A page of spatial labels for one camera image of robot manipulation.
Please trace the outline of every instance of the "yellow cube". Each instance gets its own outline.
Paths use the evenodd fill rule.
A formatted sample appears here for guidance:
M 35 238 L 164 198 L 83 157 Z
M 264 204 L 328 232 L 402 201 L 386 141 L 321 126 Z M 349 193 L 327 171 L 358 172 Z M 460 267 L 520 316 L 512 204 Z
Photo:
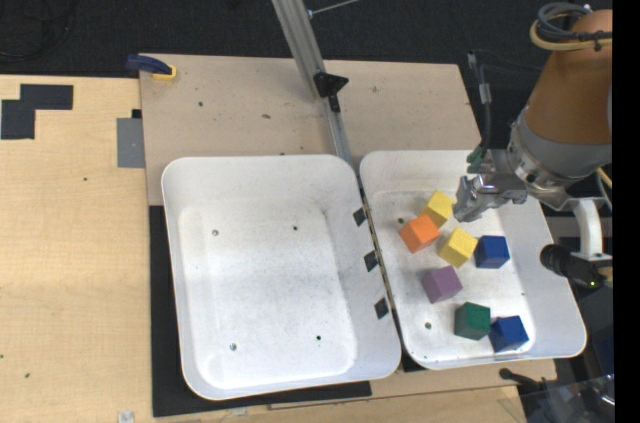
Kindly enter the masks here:
M 454 267 L 460 268 L 471 257 L 477 244 L 477 238 L 457 227 L 438 251 L 438 256 Z
M 455 200 L 440 190 L 436 190 L 420 211 L 420 215 L 429 215 L 433 223 L 440 228 L 453 215 L 454 204 Z

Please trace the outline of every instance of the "block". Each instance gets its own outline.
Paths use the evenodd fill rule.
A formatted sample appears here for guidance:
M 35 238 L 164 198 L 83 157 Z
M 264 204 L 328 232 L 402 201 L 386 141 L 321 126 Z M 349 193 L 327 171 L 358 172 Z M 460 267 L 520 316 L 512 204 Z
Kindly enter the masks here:
M 435 242 L 440 237 L 440 230 L 429 215 L 420 215 L 402 226 L 400 237 L 409 251 L 415 253 Z
M 451 265 L 430 270 L 422 278 L 422 286 L 432 304 L 453 297 L 462 290 L 462 283 Z
M 491 309 L 487 306 L 465 302 L 456 309 L 455 328 L 456 336 L 481 340 L 491 330 Z
M 519 316 L 496 318 L 491 324 L 489 339 L 494 352 L 515 350 L 529 341 L 527 331 Z
M 457 227 L 438 251 L 438 256 L 454 267 L 460 268 L 471 257 L 477 244 L 477 238 Z
M 448 195 L 436 190 L 431 194 L 429 200 L 420 211 L 420 215 L 429 215 L 433 223 L 441 228 L 442 225 L 453 215 L 453 205 L 455 200 Z
M 478 268 L 500 268 L 511 256 L 504 236 L 481 236 L 473 257 Z

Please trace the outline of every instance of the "wooden surface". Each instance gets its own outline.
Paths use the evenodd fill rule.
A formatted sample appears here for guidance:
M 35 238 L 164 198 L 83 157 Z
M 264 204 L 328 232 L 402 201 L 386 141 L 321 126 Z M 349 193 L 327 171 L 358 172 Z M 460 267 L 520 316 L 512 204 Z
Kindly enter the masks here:
M 74 107 L 37 111 L 34 140 L 0 141 L 0 420 L 114 423 L 123 410 L 136 423 L 241 415 L 152 417 L 146 179 L 143 169 L 117 167 L 116 147 L 117 118 L 142 103 L 139 80 L 0 76 L 0 96 L 17 98 L 20 83 L 73 84 Z M 143 121 L 146 134 L 144 108 Z M 551 360 L 510 366 L 555 378 Z M 517 390 L 498 369 L 398 372 L 372 382 L 366 401 L 251 407 L 248 419 L 512 422 L 500 400 Z
M 321 101 L 293 59 L 153 55 L 172 81 L 141 73 L 149 204 L 162 205 L 164 168 L 183 156 L 334 153 Z M 458 67 L 326 61 L 340 91 L 356 169 L 371 151 L 469 149 L 480 135 Z

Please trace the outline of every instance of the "white tray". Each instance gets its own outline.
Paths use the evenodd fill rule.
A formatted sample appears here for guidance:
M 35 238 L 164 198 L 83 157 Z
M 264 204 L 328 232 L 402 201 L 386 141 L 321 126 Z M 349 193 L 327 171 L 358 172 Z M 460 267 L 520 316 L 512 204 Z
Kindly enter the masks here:
M 415 218 L 434 190 L 455 200 L 466 173 L 469 151 L 377 151 L 368 154 L 360 174 L 381 249 L 402 342 L 421 366 L 444 369 L 514 359 L 573 357 L 586 344 L 586 331 L 568 280 L 540 263 L 541 249 L 553 242 L 540 203 L 504 205 L 480 220 L 459 223 L 451 217 L 442 236 L 415 254 L 399 230 Z M 511 259 L 499 269 L 480 269 L 471 257 L 456 273 L 463 290 L 432 304 L 421 284 L 424 274 L 447 266 L 437 251 L 461 227 L 471 235 L 505 236 Z M 529 341 L 519 349 L 494 353 L 488 337 L 479 341 L 454 334 L 454 315 L 464 302 L 498 316 L 519 315 Z
M 385 377 L 401 346 L 353 169 L 331 155 L 181 158 L 162 190 L 182 369 L 221 400 Z

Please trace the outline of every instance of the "black clip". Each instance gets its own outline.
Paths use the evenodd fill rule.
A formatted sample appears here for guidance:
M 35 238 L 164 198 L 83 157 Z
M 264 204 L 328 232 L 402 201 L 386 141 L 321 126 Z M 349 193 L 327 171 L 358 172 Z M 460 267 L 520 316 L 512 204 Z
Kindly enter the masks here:
M 334 112 L 340 112 L 340 103 L 338 102 L 338 92 L 349 82 L 348 78 L 338 75 L 330 75 L 329 73 L 317 72 L 313 81 L 318 89 L 321 98 L 329 98 L 329 106 Z

